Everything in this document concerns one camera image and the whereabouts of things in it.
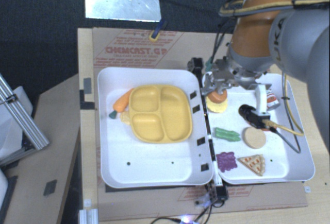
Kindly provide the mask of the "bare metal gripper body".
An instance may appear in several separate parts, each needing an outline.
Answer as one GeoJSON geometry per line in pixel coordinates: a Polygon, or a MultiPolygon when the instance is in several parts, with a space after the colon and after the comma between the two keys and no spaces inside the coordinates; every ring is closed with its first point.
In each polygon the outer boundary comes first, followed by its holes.
{"type": "Polygon", "coordinates": [[[244,89],[258,87],[258,79],[266,71],[265,57],[210,58],[211,82],[219,89],[241,86],[244,89]]]}

